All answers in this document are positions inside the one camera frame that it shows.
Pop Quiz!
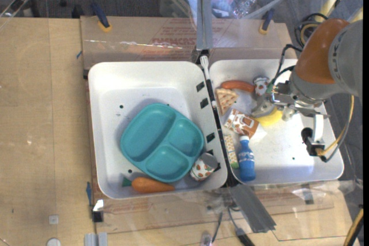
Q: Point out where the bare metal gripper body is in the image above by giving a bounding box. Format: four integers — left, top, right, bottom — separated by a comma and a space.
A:
269, 80, 330, 119

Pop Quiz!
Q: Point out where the small white tomato print can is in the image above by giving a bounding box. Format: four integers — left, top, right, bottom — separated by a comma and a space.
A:
253, 75, 270, 97

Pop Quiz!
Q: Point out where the yellow round object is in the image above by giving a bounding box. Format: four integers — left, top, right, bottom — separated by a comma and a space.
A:
254, 107, 284, 128

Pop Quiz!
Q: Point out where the brown and white carton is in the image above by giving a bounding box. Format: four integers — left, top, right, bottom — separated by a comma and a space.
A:
223, 108, 259, 139

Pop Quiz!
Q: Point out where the orange sausage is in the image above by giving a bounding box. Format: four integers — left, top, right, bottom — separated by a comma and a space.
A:
220, 80, 256, 94

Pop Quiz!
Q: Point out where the pizza slice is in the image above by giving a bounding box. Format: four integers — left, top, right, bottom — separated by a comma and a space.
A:
215, 87, 240, 116

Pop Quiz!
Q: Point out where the white plastic tray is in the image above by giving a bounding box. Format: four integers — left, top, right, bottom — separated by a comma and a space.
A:
208, 58, 345, 186
87, 60, 229, 200

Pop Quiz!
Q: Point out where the thin black and white rod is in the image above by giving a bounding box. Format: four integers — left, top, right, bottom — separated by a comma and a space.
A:
199, 55, 233, 184

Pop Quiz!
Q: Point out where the orange patterned packet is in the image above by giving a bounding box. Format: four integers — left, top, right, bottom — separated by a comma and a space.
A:
223, 133, 240, 170

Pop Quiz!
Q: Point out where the blue bottle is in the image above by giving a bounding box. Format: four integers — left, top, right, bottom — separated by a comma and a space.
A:
238, 135, 257, 182

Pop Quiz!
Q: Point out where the white can with tomato print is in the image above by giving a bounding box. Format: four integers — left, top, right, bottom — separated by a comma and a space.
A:
189, 152, 219, 183

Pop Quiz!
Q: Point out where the teal divided plate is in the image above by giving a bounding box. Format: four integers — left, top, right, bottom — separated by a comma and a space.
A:
119, 103, 205, 183

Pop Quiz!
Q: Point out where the orange carrot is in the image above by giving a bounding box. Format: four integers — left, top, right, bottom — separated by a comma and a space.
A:
121, 176, 176, 194

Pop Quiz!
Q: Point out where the black cylinder on white bracket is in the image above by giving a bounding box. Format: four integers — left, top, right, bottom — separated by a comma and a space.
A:
300, 113, 327, 157

